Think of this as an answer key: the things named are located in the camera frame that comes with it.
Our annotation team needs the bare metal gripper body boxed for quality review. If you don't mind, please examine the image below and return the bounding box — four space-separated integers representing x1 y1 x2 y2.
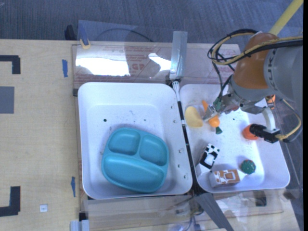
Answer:
210 93 242 116

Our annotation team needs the orange carrot with green top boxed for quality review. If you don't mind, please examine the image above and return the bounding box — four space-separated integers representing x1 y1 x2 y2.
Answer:
208 115 223 135

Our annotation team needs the yellow curved toy food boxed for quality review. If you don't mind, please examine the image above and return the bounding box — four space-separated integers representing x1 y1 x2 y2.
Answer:
184 105 204 128

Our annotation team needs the orange toy fruit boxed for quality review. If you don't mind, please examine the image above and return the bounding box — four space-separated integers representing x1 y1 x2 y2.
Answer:
242 124 259 141

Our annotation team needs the white plastic tray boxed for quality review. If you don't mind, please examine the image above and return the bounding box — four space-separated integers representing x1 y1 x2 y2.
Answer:
179 84 291 194
77 81 193 200

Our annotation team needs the black and white carton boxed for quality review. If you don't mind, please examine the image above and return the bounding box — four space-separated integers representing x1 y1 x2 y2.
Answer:
199 143 220 170

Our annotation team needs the orange and white carton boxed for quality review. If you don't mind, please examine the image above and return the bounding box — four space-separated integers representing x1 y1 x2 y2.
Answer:
208 169 241 188

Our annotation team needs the green broccoli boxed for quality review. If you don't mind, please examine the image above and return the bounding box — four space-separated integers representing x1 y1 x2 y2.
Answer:
241 159 257 175

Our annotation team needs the blue divided plate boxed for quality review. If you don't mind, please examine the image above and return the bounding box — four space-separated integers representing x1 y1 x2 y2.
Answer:
101 127 169 193

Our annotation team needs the black cylinder on white bracket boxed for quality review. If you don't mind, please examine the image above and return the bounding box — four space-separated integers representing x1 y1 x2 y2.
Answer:
249 106 281 144

